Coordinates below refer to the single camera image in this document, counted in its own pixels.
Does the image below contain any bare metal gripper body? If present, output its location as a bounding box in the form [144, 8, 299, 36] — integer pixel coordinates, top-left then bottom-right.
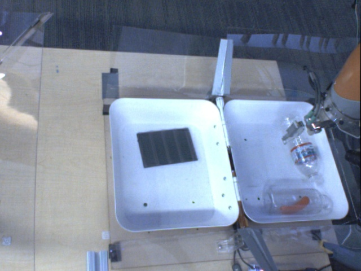
[304, 108, 354, 136]

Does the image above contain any clear bottle with red label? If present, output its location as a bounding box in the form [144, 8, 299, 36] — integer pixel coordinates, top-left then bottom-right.
[283, 117, 323, 179]

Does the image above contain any white plastic tray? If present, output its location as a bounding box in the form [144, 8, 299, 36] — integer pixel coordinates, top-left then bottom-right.
[222, 99, 350, 224]
[108, 97, 240, 233]

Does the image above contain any clear plastic bottle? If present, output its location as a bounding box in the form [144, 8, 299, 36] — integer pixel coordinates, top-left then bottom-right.
[263, 187, 333, 216]

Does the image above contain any orange sausage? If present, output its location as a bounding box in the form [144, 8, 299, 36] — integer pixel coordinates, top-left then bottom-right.
[280, 196, 311, 215]

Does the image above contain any black ribbed flat packet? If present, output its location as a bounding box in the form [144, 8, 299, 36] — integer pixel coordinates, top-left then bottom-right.
[136, 127, 199, 169]

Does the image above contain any pale wood board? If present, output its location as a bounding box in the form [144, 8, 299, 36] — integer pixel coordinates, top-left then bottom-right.
[103, 51, 333, 271]

